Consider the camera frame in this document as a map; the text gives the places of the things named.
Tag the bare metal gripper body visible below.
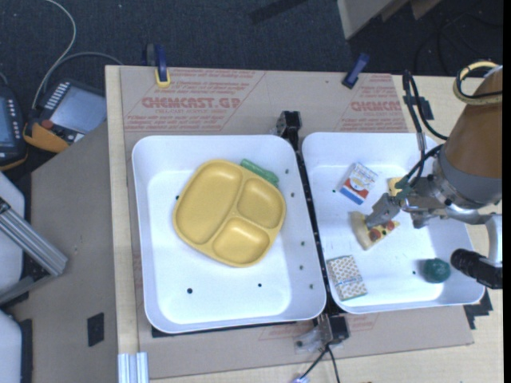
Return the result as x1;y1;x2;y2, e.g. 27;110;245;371
398;173;493;230

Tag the toy pizza slice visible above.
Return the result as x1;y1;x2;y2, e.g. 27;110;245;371
350;211;402;251

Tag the white carton blue red print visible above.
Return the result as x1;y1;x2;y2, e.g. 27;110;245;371
339;162;379;204

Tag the white plastic tray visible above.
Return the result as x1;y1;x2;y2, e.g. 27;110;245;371
300;131;486;315
131;134;328;335

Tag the thin black rod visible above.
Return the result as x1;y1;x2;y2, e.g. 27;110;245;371
292;132;333;317

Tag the beige patterned carton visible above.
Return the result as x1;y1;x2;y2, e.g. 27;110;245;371
326;254;369;302

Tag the green toy broccoli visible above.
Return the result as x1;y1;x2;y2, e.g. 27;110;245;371
422;258;452;284

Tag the green ribbed toy piece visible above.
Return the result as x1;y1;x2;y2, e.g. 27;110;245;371
240;158;280;188

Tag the yellow divided plate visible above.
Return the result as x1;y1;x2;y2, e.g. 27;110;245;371
172;158;287;269

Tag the brown cardboard board red print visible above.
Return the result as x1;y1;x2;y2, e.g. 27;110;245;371
119;66;476;369

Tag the black cylinder on white bracket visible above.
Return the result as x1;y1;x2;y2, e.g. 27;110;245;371
450;212;504;290

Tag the black block with thin wires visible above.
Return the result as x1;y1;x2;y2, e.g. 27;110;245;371
275;110;303;141
318;314;351;343

